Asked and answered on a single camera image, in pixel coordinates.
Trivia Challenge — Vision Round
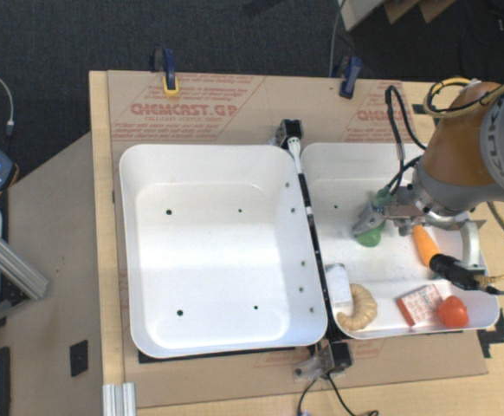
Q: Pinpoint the orange carrot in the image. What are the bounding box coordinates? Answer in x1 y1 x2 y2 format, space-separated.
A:
411 224 441 268

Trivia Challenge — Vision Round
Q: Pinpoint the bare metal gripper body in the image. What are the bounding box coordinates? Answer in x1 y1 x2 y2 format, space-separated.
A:
381 185 443 236

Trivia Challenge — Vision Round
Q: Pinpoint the black cylinder on white bracket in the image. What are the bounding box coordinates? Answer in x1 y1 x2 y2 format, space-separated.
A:
424 212 488 292

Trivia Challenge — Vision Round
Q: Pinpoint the red and white carton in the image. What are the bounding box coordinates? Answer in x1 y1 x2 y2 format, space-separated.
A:
397 283 444 328

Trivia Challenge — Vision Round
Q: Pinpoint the red tomato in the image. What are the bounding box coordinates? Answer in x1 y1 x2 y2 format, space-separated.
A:
435 295 470 328

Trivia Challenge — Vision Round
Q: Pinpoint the white can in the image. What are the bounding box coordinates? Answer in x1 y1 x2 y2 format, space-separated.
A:
324 263 352 309

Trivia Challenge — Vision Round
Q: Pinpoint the thin black and white rod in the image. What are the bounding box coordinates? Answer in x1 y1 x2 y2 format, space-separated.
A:
287 135 337 342

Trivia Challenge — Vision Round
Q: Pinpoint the green toy pear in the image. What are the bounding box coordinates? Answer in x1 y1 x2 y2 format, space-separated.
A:
355 221 385 249

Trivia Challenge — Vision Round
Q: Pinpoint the black block with thin wires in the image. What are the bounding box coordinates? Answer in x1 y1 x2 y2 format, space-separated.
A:
294 341 354 381
275 118 304 148

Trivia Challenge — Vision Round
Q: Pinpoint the brown cardboard board, red print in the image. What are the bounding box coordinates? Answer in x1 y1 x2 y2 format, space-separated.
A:
107 70 489 409

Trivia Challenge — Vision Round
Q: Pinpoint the cream toy croissant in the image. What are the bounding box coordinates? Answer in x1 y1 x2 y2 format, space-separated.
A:
335 283 378 332

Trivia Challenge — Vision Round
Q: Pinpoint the white plastic tray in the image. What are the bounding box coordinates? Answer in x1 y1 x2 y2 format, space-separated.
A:
118 143 329 360
299 141 501 341

